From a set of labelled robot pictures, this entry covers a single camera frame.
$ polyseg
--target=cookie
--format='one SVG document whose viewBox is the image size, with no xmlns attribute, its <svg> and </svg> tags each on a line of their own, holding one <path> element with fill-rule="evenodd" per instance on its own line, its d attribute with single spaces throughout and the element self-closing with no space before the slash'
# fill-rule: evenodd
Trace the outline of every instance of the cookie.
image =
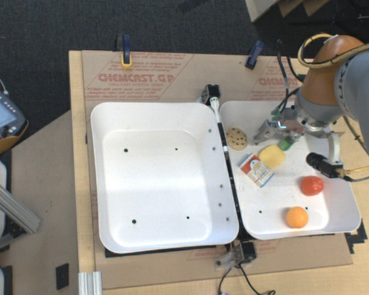
<svg viewBox="0 0 369 295">
<path fill-rule="evenodd" d="M 230 128 L 226 132 L 227 145 L 234 150 L 241 151 L 247 147 L 246 134 L 238 128 Z"/>
</svg>

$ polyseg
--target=white tray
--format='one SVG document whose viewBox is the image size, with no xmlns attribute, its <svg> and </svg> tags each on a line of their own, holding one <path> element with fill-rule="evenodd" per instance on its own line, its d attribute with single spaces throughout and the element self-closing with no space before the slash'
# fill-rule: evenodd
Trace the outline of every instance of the white tray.
<svg viewBox="0 0 369 295">
<path fill-rule="evenodd" d="M 200 103 L 91 113 L 100 238 L 114 253 L 224 245 L 239 230 L 220 134 Z"/>
<path fill-rule="evenodd" d="M 253 136 L 258 128 L 270 119 L 271 111 L 279 102 L 229 101 L 220 108 L 224 129 L 236 127 L 243 130 L 249 145 L 242 151 L 229 148 L 237 196 L 246 231 L 258 239 L 283 238 L 337 232 L 350 232 L 360 225 L 360 213 L 350 184 L 342 179 L 330 179 L 306 163 L 306 156 L 316 152 L 328 156 L 327 139 L 306 135 L 285 152 L 286 159 L 273 169 L 274 176 L 259 188 L 238 165 L 246 155 L 259 154 L 260 150 L 277 144 L 282 136 L 255 146 Z M 318 195 L 306 196 L 300 188 L 301 178 L 316 175 L 323 179 L 324 190 Z M 307 209 L 308 224 L 302 229 L 292 229 L 285 214 L 293 206 Z"/>
</svg>

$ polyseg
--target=cardboard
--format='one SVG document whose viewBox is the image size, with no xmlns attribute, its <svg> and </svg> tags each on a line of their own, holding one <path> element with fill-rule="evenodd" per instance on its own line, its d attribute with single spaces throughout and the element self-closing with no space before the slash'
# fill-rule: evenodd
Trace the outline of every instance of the cardboard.
<svg viewBox="0 0 369 295">
<path fill-rule="evenodd" d="M 285 89 L 277 58 L 259 56 L 254 70 L 245 67 L 246 59 L 240 55 L 133 52 L 133 66 L 124 68 L 119 53 L 82 51 L 95 268 L 101 271 L 104 289 L 218 278 L 223 272 L 216 269 L 215 262 L 227 249 L 216 246 L 106 257 L 98 235 L 92 109 L 104 101 L 196 101 L 207 84 L 220 86 L 220 104 L 281 99 Z M 286 60 L 284 66 L 290 90 L 300 86 Z M 352 264 L 344 234 L 255 240 L 254 244 L 258 257 L 246 267 L 249 274 Z"/>
</svg>

